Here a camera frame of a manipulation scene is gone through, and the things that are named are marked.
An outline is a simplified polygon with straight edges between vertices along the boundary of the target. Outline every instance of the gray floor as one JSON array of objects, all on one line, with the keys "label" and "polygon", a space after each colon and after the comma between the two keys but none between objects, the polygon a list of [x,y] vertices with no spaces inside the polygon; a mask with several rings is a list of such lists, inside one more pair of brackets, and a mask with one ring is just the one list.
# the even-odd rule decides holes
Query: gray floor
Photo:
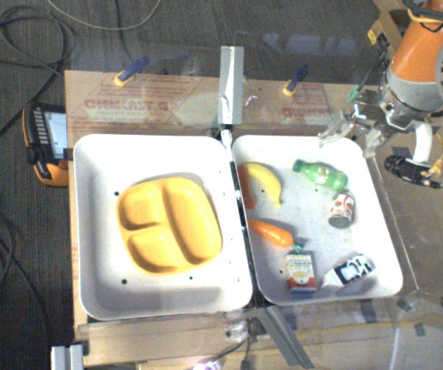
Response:
[{"label": "gray floor", "polygon": [[[84,21],[117,26],[113,0],[53,1]],[[129,26],[156,0],[118,1],[122,26]],[[131,57],[150,54],[156,58],[150,72],[217,76],[219,47],[242,45],[247,77],[286,80],[306,63],[308,81],[354,84],[376,56],[366,36],[378,17],[371,0],[162,0],[145,25],[122,33],[126,48],[118,32],[80,25],[46,0],[0,0],[0,15],[18,5],[43,8],[72,27],[76,45],[64,67],[73,69],[118,71]],[[13,22],[5,33],[44,62],[58,56],[59,34],[48,21]],[[0,58],[21,61],[1,38]],[[369,82],[378,75],[372,73]],[[47,76],[44,69],[0,63],[0,127]],[[39,99],[64,104],[62,78]],[[0,214],[12,224],[15,258],[35,287],[45,324],[25,280],[11,267],[0,294],[0,368],[48,368],[46,348],[72,342],[68,201],[65,189],[42,185],[25,162],[17,119],[0,137]],[[7,237],[2,229],[0,235]]]}]

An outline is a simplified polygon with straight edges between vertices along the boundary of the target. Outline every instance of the red and white can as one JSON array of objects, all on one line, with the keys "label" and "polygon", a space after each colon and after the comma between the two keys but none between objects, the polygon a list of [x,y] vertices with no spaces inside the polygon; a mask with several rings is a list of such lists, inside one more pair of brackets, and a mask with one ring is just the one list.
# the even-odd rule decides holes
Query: red and white can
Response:
[{"label": "red and white can", "polygon": [[347,193],[337,193],[332,200],[329,224],[338,229],[350,226],[353,220],[354,198]]}]

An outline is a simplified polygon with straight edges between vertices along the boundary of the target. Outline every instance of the banana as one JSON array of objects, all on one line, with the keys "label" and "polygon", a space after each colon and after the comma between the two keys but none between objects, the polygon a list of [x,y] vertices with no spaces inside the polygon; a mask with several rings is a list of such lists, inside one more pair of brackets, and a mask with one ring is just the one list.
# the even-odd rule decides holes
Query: banana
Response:
[{"label": "banana", "polygon": [[281,182],[277,179],[272,171],[259,163],[246,163],[245,167],[249,177],[258,180],[266,189],[267,194],[274,202],[276,207],[281,206]]}]

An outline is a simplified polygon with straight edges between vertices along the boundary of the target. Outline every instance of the orange multimeter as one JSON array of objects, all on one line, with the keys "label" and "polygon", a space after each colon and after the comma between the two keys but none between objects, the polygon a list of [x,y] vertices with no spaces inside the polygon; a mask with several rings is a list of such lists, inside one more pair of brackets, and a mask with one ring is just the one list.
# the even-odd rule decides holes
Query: orange multimeter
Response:
[{"label": "orange multimeter", "polygon": [[29,103],[22,110],[22,132],[26,159],[34,166],[36,176],[45,185],[69,185],[67,121],[65,107],[44,103]]}]

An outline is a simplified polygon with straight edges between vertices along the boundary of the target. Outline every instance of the carrot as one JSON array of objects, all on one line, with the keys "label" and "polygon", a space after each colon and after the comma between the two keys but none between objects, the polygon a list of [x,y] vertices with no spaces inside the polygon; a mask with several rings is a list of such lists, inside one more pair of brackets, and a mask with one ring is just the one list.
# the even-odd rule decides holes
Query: carrot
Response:
[{"label": "carrot", "polygon": [[246,208],[252,209],[255,207],[255,200],[252,192],[250,192],[249,173],[245,165],[237,167],[238,178],[240,179],[240,189],[242,190],[242,199]]},{"label": "carrot", "polygon": [[255,230],[262,237],[279,247],[289,247],[293,245],[293,236],[289,231],[280,227],[262,222],[261,220],[248,220],[249,228]]}]

